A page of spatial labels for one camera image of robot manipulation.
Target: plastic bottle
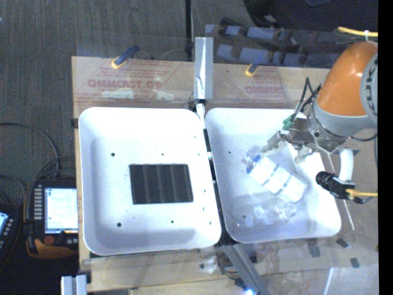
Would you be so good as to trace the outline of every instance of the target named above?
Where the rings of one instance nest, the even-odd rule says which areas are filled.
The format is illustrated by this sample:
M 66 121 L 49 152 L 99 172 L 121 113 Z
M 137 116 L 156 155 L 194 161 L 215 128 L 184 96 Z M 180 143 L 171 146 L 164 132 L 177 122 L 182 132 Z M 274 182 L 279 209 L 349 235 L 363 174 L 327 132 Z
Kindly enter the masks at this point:
M 242 162 L 246 165 L 247 174 L 272 194 L 287 197 L 293 202 L 303 197 L 307 183 L 270 157 L 262 157 L 260 153 L 255 155 L 255 149 L 250 149 Z
M 282 197 L 266 198 L 266 195 L 250 195 L 251 203 L 234 206 L 231 212 L 232 226 L 235 231 L 258 230 L 266 227 L 281 226 L 296 214 L 295 204 Z

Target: transparent plastic sheet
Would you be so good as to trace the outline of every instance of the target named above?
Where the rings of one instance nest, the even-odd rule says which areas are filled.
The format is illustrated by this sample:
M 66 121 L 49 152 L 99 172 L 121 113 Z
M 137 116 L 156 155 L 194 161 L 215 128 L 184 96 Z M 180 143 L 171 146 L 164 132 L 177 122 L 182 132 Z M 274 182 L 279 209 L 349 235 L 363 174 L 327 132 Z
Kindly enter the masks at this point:
M 270 295 L 379 294 L 378 267 L 278 273 L 263 278 Z
M 306 187 L 302 189 L 301 198 L 293 196 L 293 187 L 290 184 L 291 189 L 284 190 L 288 177 L 282 182 L 274 181 L 279 173 L 277 164 L 273 163 L 271 169 L 255 166 L 247 173 L 247 167 L 242 163 L 250 147 L 265 146 L 267 141 L 281 130 L 283 120 L 291 112 L 291 109 L 227 108 L 212 109 L 206 115 L 225 225 L 228 233 L 237 242 L 258 243 L 325 237 L 335 235 L 340 229 L 341 221 L 334 198 L 315 182 L 316 174 L 324 169 L 318 153 L 309 156 L 303 163 L 296 164 L 294 158 L 297 152 L 288 144 L 271 155 L 274 162 L 286 167 L 305 182 Z M 264 180 L 256 180 L 261 177 L 269 183 L 280 182 L 280 185 L 273 185 L 274 189 L 270 191 Z M 280 188 L 280 194 L 273 193 Z M 280 211 L 275 213 L 274 206 L 263 206 L 268 200 L 278 199 L 286 192 L 295 198 L 293 207 L 296 213 L 290 219 L 287 218 L 284 224 L 264 224 L 264 216 L 269 218 L 272 214 L 280 215 L 284 210 L 276 206 Z
M 214 38 L 214 61 L 243 63 L 256 60 L 265 66 L 331 68 L 347 46 L 354 42 L 345 34 L 295 29 L 206 25 Z
M 222 27 L 213 27 L 213 31 L 218 29 L 222 29 Z M 208 36 L 214 38 L 215 46 L 221 45 L 222 36 L 209 34 Z M 329 37 L 329 34 L 319 34 L 319 36 Z M 248 45 L 250 48 L 256 47 L 254 41 L 250 45 L 250 41 L 242 36 L 236 35 L 235 38 L 231 37 L 229 40 L 231 47 L 235 46 L 233 51 L 236 48 L 243 49 L 244 45 Z M 100 68 L 111 68 L 111 60 L 135 44 L 139 46 L 139 52 L 129 60 L 128 64 L 144 63 L 146 66 L 137 67 L 146 71 L 139 71 L 139 74 L 135 74 L 137 72 L 135 70 L 124 70 L 127 72 L 120 80 L 127 82 L 124 83 L 126 89 L 143 91 L 133 91 L 132 99 L 129 97 L 103 98 L 103 92 L 120 90 L 123 88 L 123 83 L 115 83 L 114 87 L 109 86 L 110 83 L 98 85 L 97 80 L 113 77 L 106 75 L 110 73 L 105 73 L 105 70 L 101 71 Z M 347 44 L 348 41 L 343 41 L 343 46 Z M 91 35 L 91 33 L 81 32 L 78 56 L 72 59 L 74 117 L 77 118 L 84 109 L 90 106 L 190 108 L 193 103 L 193 63 L 189 61 L 185 51 L 187 45 L 189 43 L 185 39 L 112 33 Z M 314 88 L 323 82 L 334 58 L 340 53 L 338 48 L 334 48 L 334 51 L 334 55 L 324 57 L 325 61 L 317 61 L 316 57 L 311 60 L 312 57 L 309 57 L 307 61 L 309 65 L 284 66 L 267 63 L 259 66 L 257 74 L 253 78 L 244 74 L 250 60 L 253 59 L 252 57 L 242 55 L 243 57 L 234 56 L 228 60 L 229 58 L 223 59 L 215 55 L 214 96 L 206 104 L 206 111 L 216 107 L 292 109 L 302 93 L 306 77 L 310 78 Z M 144 79 L 135 79 L 135 75 Z M 96 87 L 89 86 L 88 80 L 96 80 Z M 133 85 L 133 81 L 152 82 L 153 88 L 138 88 L 138 83 Z M 86 97 L 80 96 L 80 90 L 83 87 L 96 90 L 96 92 L 93 92 L 85 100 Z M 158 100 L 157 91 L 172 95 L 172 100 L 165 100 L 165 97 L 168 96 L 164 94 L 161 96 L 164 99 Z M 145 97 L 139 96 L 135 99 L 137 93 L 144 93 Z M 366 189 L 374 189 L 377 184 L 376 172 L 366 168 L 370 166 L 367 163 L 373 162 L 372 142 L 355 143 L 355 145 L 357 149 L 360 149 L 355 161 L 356 163 L 364 163 L 364 165 L 356 166 L 354 180 L 361 188 L 364 186 Z M 339 171 L 340 164 L 337 162 L 335 154 L 332 156 L 321 154 L 321 156 L 327 171 L 333 171 L 332 165 L 335 166 L 336 171 Z M 330 268 L 355 270 L 361 267 L 367 270 L 369 267 L 378 266 L 378 199 L 365 205 L 337 200 L 337 206 L 341 217 L 341 229 L 334 236 L 244 245 L 249 250 L 250 256 L 255 256 L 255 268 L 272 294 L 275 294 L 276 290 L 280 290 L 282 284 L 285 284 L 285 287 L 293 286 L 294 281 L 298 283 L 297 288 L 289 288 L 289 291 L 294 294 L 297 294 L 296 289 L 307 289 L 307 285 L 313 284 L 312 281 L 317 281 L 316 287 L 322 293 L 329 282 Z M 207 281 L 223 278 L 225 271 L 221 270 L 222 258 L 220 255 L 219 246 L 213 246 L 207 250 L 165 251 L 116 257 L 95 257 L 85 250 L 81 253 L 80 270 L 91 273 L 93 281 L 96 282 L 89 286 L 92 291 Z M 201 270 L 201 264 L 206 265 L 209 269 Z M 166 270 L 169 272 L 174 270 L 176 274 L 166 275 Z M 290 275 L 288 283 L 287 278 L 279 280 L 279 277 L 283 275 Z M 302 277 L 307 277 L 307 279 L 303 282 Z

